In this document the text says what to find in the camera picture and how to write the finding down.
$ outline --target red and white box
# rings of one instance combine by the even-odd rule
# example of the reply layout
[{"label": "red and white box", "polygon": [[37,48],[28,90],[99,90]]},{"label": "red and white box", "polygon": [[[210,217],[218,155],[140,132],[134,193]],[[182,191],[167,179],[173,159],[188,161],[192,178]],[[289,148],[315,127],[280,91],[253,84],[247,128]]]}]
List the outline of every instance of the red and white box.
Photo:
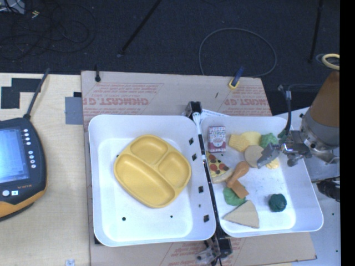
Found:
[{"label": "red and white box", "polygon": [[209,127],[208,151],[210,153],[226,151],[226,127],[225,126]]}]

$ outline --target cardboard sheet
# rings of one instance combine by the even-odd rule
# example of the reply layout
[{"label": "cardboard sheet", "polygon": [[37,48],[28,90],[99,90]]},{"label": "cardboard sheet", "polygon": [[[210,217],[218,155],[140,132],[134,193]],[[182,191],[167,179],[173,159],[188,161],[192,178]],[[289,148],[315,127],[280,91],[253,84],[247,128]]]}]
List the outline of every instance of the cardboard sheet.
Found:
[{"label": "cardboard sheet", "polygon": [[[82,72],[85,160],[89,239],[92,265],[198,265],[196,254],[203,242],[159,243],[110,248],[95,243],[93,231],[88,124],[99,114],[181,115],[189,101],[200,101],[203,109],[232,116],[271,116],[265,91],[258,78],[241,78],[235,90],[232,77],[186,76],[123,72]],[[231,238],[233,253],[222,264],[266,265],[315,259],[309,233]]]}]

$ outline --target brown cylinder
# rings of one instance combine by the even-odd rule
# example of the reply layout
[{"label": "brown cylinder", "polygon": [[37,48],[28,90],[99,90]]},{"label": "brown cylinder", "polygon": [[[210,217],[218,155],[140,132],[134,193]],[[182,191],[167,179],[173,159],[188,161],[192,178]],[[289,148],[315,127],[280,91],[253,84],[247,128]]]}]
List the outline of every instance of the brown cylinder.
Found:
[{"label": "brown cylinder", "polygon": [[339,127],[339,71],[333,71],[327,77],[310,107],[310,114],[314,121],[322,125]]}]

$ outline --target toy pizza slice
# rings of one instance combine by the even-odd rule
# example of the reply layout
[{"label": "toy pizza slice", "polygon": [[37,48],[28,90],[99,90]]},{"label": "toy pizza slice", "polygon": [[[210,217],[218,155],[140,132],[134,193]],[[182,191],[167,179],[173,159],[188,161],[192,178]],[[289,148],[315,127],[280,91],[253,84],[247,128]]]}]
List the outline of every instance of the toy pizza slice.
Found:
[{"label": "toy pizza slice", "polygon": [[255,205],[250,200],[247,200],[232,212],[225,215],[223,219],[233,223],[242,224],[243,226],[259,228],[259,216]]},{"label": "toy pizza slice", "polygon": [[212,183],[220,183],[222,181],[226,181],[232,176],[234,171],[221,160],[216,158],[215,155],[206,152],[206,156]]}]

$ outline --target yellow plate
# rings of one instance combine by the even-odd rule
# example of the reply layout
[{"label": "yellow plate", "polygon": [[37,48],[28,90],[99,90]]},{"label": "yellow plate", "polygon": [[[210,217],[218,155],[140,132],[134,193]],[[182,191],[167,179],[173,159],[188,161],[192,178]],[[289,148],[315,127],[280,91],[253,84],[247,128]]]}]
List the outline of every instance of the yellow plate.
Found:
[{"label": "yellow plate", "polygon": [[182,153],[163,139],[143,135],[116,158],[114,174],[138,201],[151,208],[162,208],[185,188],[191,166]]}]

